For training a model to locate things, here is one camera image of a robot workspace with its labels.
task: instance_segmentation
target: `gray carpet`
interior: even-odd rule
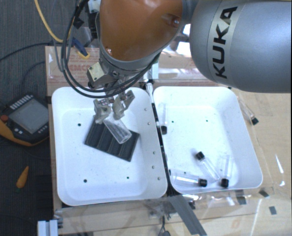
[[[50,20],[54,0],[38,0]],[[56,34],[62,38],[75,0],[59,0],[54,11]],[[0,0],[0,59],[29,45],[48,43],[45,29],[33,0]],[[46,96],[45,45],[34,46],[0,61],[0,105],[22,93]],[[53,211],[48,203],[51,175],[49,141],[35,147],[22,147],[0,136],[0,236],[36,235],[38,220],[49,220]],[[29,166],[26,186],[16,193],[15,183]]]

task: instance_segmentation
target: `orange object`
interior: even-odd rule
[[[18,178],[18,181],[16,183],[17,185],[17,191],[19,191],[20,189],[22,189],[26,182],[27,182],[27,179],[28,179],[28,172],[29,172],[29,167],[27,166],[24,171],[22,171],[20,177]]]
[[[175,37],[182,12],[181,0],[101,0],[102,45],[121,61],[146,57]]]
[[[4,120],[5,120],[5,117],[0,116],[0,135],[2,135],[3,137],[5,137],[5,138],[7,138],[15,143],[30,147],[30,146],[37,145],[37,144],[43,142],[45,139],[47,139],[47,137],[46,137],[45,139],[43,139],[35,144],[31,144],[29,142],[22,141],[18,138],[15,138],[13,133],[12,133],[12,130],[5,124]]]
[[[0,116],[0,120],[2,120],[4,123],[6,123],[9,120],[9,117],[6,115]]]

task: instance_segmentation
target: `black grooved pad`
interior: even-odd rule
[[[119,144],[104,123],[97,124],[93,122],[85,145],[130,162],[139,137],[138,133],[131,130],[130,132],[131,137],[123,144]]]

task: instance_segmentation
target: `black cable tie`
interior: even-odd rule
[[[79,17],[75,17],[75,20],[73,21],[73,26],[75,26],[78,30],[83,25],[83,23],[84,22]]]

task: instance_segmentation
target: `test tube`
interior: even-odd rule
[[[212,164],[212,162],[209,160],[209,158],[205,157],[203,152],[198,152],[195,157],[199,160],[199,167],[202,169],[202,171],[210,176],[211,182],[216,182],[220,179],[220,176],[215,168],[215,166]]]
[[[241,100],[239,97],[237,98],[244,119],[250,121],[253,125],[257,124],[259,120],[255,117],[253,111],[248,107],[248,105],[245,104],[243,100]]]
[[[167,133],[167,109],[166,104],[160,103],[158,106],[159,111],[159,125],[163,135]]]
[[[103,120],[103,123],[119,144],[123,144],[131,137],[130,130],[120,119],[115,120],[113,113],[110,113],[110,115]]]
[[[188,174],[182,171],[172,170],[172,175],[175,184],[182,185],[182,186],[199,186],[199,187],[206,187],[207,180],[200,178],[199,176],[195,176],[192,174]]]
[[[232,176],[232,169],[233,169],[233,159],[230,155],[225,155],[222,160],[222,178],[221,178],[221,187],[228,188],[229,186],[229,179]]]

